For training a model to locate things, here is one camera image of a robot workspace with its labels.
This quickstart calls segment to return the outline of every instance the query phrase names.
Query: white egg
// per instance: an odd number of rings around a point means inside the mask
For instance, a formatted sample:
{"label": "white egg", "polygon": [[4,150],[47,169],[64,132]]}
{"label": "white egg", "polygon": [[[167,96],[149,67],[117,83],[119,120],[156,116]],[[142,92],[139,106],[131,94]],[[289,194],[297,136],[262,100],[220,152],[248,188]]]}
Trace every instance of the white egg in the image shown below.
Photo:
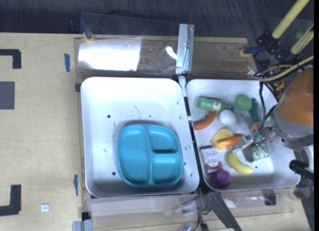
{"label": "white egg", "polygon": [[231,110],[222,110],[218,118],[224,125],[234,125],[237,122],[236,115]]}

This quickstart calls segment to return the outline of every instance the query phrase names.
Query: wooden table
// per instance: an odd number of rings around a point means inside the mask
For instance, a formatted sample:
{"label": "wooden table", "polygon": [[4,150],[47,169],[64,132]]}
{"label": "wooden table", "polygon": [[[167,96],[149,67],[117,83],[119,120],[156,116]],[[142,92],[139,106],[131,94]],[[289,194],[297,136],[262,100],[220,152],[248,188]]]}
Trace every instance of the wooden table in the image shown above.
{"label": "wooden table", "polygon": [[[0,206],[9,205],[10,186],[21,185],[21,211],[0,217],[0,231],[70,231],[81,219],[80,135],[71,34],[0,33],[0,49],[19,49],[21,69],[0,56],[0,81],[15,82],[14,110],[0,110]],[[64,54],[70,55],[70,72]],[[79,194],[73,184],[79,177]],[[41,204],[49,203],[49,211]],[[291,213],[242,217],[243,230],[309,231],[301,201]],[[223,229],[219,220],[211,230]],[[130,230],[177,230],[180,224]]]}

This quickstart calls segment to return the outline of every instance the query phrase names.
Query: blue tape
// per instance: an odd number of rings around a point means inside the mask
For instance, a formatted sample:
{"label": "blue tape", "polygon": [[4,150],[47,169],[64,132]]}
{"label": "blue tape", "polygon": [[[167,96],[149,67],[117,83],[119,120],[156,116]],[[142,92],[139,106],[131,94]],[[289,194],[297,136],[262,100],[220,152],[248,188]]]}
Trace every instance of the blue tape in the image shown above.
{"label": "blue tape", "polygon": [[64,53],[64,65],[67,72],[70,72],[70,55]]}
{"label": "blue tape", "polygon": [[74,188],[75,188],[75,194],[78,196],[79,195],[79,188],[78,188],[78,176],[76,174],[74,174],[74,179],[73,179],[73,184],[74,184]]}

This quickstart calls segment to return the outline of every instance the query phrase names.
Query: small can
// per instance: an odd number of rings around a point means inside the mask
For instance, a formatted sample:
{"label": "small can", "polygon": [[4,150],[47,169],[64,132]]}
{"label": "small can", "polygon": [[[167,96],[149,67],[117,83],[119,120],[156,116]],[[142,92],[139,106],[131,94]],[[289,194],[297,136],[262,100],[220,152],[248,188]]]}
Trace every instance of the small can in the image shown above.
{"label": "small can", "polygon": [[243,154],[248,162],[254,162],[269,157],[269,149],[265,145],[250,146],[243,150]]}

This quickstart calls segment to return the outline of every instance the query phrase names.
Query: sink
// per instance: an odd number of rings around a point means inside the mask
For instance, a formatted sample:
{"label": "sink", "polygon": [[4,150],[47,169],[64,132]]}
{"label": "sink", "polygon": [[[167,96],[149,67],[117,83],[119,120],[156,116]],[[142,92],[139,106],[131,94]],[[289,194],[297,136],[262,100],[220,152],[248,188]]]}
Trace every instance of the sink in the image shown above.
{"label": "sink", "polygon": [[[183,94],[179,84],[165,78],[91,77],[81,85],[85,179],[91,195],[167,195],[193,192],[199,173],[192,146]],[[141,188],[127,184],[120,175],[117,142],[130,125],[165,126],[178,137],[182,174],[164,187]],[[161,159],[154,158],[155,165]]]}
{"label": "sink", "polygon": [[[259,106],[259,116],[262,117],[262,107],[259,97],[259,81],[257,80],[214,80],[214,79],[194,79],[187,83],[186,93],[189,102],[190,114],[193,121],[201,120],[207,115],[208,111],[198,108],[197,100],[199,97],[220,99],[226,104],[235,107],[235,98],[244,94],[249,98],[257,99]],[[262,95],[264,98],[266,112],[277,104],[272,92],[263,87]],[[232,126],[223,125],[218,115],[213,123],[202,130],[195,130],[195,139],[198,150],[210,145],[210,140],[214,134],[221,128],[228,128],[233,134],[249,135],[251,125],[254,123],[248,111],[241,111],[235,108],[234,111],[237,123]],[[266,189],[266,188],[282,188],[293,187],[299,183],[300,176],[296,175],[289,168],[291,160],[295,159],[294,152],[282,145],[267,145],[269,149],[269,157],[249,163],[246,161],[243,152],[237,152],[237,156],[241,162],[253,168],[254,172],[249,175],[236,172],[228,163],[228,153],[230,148],[218,150],[223,169],[227,170],[232,176],[232,183],[224,189],[216,187],[210,175],[203,172],[206,184],[216,191],[239,191],[247,189]]]}

